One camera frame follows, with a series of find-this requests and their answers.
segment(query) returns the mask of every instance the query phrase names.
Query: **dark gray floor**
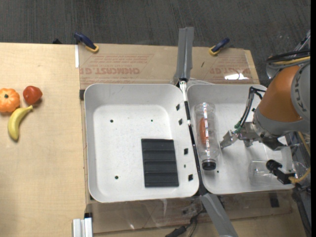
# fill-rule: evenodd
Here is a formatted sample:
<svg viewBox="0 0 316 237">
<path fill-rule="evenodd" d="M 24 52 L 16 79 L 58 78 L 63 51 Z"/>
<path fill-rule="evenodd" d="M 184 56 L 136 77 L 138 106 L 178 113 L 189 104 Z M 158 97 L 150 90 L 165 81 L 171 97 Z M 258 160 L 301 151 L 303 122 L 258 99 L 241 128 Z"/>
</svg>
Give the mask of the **dark gray floor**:
<svg viewBox="0 0 316 237">
<path fill-rule="evenodd" d="M 194 46 L 249 49 L 262 85 L 264 60 L 291 51 L 311 27 L 311 0 L 0 0 L 0 42 L 178 44 L 194 26 Z"/>
</svg>

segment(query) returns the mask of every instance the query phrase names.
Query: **wooden table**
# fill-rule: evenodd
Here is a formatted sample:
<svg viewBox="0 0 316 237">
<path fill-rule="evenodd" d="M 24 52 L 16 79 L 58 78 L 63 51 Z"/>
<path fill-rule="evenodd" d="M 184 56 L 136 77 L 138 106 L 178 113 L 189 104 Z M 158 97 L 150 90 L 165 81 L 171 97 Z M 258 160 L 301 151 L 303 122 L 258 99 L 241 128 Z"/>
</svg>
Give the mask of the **wooden table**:
<svg viewBox="0 0 316 237">
<path fill-rule="evenodd" d="M 0 236 L 67 237 L 85 210 L 79 70 L 74 45 L 0 43 L 0 88 L 43 91 L 20 126 L 18 142 L 0 115 Z M 296 205 L 273 217 L 234 220 L 239 236 L 305 236 Z M 174 227 L 98 236 L 165 236 Z M 211 223 L 194 236 L 217 236 Z"/>
</svg>

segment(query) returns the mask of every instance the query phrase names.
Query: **blue and yellow clamp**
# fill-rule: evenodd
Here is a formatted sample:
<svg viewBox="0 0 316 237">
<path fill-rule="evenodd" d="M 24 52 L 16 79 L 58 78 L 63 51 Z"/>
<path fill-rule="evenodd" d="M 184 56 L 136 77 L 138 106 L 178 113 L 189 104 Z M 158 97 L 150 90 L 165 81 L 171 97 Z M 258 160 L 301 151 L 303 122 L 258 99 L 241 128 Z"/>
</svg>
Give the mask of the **blue and yellow clamp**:
<svg viewBox="0 0 316 237">
<path fill-rule="evenodd" d="M 82 33 L 75 32 L 74 34 L 75 39 L 77 42 L 82 42 L 85 44 L 85 48 L 93 53 L 99 51 L 99 46 L 94 44 L 87 36 L 83 35 Z"/>
<path fill-rule="evenodd" d="M 223 39 L 221 42 L 219 42 L 217 45 L 211 47 L 208 52 L 210 55 L 216 56 L 221 49 L 230 41 L 229 38 Z"/>
</svg>

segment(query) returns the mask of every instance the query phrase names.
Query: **white plastic tray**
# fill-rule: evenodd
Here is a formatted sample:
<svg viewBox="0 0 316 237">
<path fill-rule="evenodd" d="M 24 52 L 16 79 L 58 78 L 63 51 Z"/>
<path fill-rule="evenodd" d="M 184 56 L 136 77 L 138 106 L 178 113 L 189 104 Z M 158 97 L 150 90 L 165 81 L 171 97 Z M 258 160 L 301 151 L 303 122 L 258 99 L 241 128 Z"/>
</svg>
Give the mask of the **white plastic tray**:
<svg viewBox="0 0 316 237">
<path fill-rule="evenodd" d="M 188 87 L 187 97 L 193 122 L 194 135 L 197 138 L 194 120 L 194 106 L 202 102 L 215 104 L 217 117 L 217 138 L 221 141 L 228 130 L 234 130 L 234 125 L 240 120 L 245 109 L 248 91 L 251 85 L 218 85 L 194 84 Z M 252 85 L 263 89 L 261 85 Z M 260 102 L 255 96 L 252 107 Z M 247 121 L 252 121 L 250 112 Z M 215 171 L 202 170 L 202 180 L 208 191 L 214 194 L 237 194 L 270 190 L 292 189 L 293 185 L 283 185 L 275 176 L 264 182 L 252 182 L 248 175 L 248 167 L 252 160 L 268 161 L 274 159 L 282 162 L 281 151 L 272 151 L 264 144 L 254 142 L 247 148 L 241 140 L 224 148 L 218 157 Z"/>
<path fill-rule="evenodd" d="M 95 200 L 181 198 L 197 192 L 199 182 L 193 147 L 183 95 L 177 87 L 93 84 L 85 90 L 84 103 L 88 183 Z M 143 138 L 174 140 L 178 187 L 145 188 Z M 189 175 L 193 175 L 193 180 L 189 181 Z"/>
</svg>

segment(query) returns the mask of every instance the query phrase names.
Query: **clear plastic container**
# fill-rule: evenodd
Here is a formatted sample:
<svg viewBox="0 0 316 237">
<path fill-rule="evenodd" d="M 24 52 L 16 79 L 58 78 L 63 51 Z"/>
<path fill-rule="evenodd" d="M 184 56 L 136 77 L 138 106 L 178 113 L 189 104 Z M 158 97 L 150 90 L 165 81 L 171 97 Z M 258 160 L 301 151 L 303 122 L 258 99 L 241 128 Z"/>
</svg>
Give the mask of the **clear plastic container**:
<svg viewBox="0 0 316 237">
<path fill-rule="evenodd" d="M 201 103 L 195 105 L 197 129 L 197 152 L 204 170 L 216 169 L 217 157 L 221 152 L 216 132 L 215 105 Z"/>
</svg>

